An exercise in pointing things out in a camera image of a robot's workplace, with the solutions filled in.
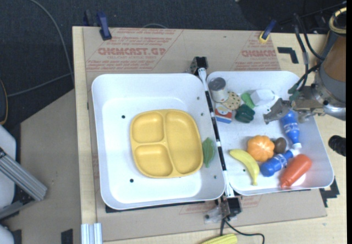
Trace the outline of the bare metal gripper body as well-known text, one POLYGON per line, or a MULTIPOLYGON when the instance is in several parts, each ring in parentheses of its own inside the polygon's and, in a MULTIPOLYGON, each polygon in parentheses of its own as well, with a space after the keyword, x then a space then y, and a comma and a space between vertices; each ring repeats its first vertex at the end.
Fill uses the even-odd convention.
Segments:
POLYGON ((303 87, 296 99, 292 100, 291 106, 301 117, 329 115, 346 121, 345 102, 328 91, 324 85, 303 87))

